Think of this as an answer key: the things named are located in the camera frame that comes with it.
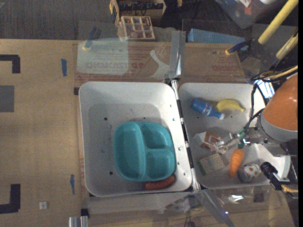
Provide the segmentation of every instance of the blue bottle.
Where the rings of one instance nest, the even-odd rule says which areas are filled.
[[[190,108],[208,117],[217,117],[220,120],[224,119],[225,117],[225,114],[219,113],[213,108],[213,106],[209,105],[208,103],[202,102],[197,98],[194,99]]]

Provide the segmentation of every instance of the orange carrot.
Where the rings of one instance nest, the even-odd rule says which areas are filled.
[[[240,148],[235,149],[232,154],[231,166],[229,168],[229,177],[234,177],[244,159],[244,151]]]

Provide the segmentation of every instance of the small box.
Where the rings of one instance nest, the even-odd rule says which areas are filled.
[[[109,10],[116,27],[121,16],[149,16],[159,26],[166,9],[164,0],[110,0]]]
[[[245,29],[265,18],[269,13],[278,12],[287,0],[215,0],[224,11]]]
[[[122,16],[118,27],[121,41],[154,41],[155,34],[148,16]]]

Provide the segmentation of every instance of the sausage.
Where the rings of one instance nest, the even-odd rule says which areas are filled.
[[[145,184],[145,190],[159,190],[171,186],[175,182],[175,176],[171,175],[166,179],[156,182],[147,182]]]

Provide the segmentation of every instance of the banana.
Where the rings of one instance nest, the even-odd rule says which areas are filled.
[[[245,110],[245,108],[242,108],[239,103],[234,99],[224,99],[218,102],[215,109],[220,113],[226,109],[236,109],[241,110],[241,112]]]

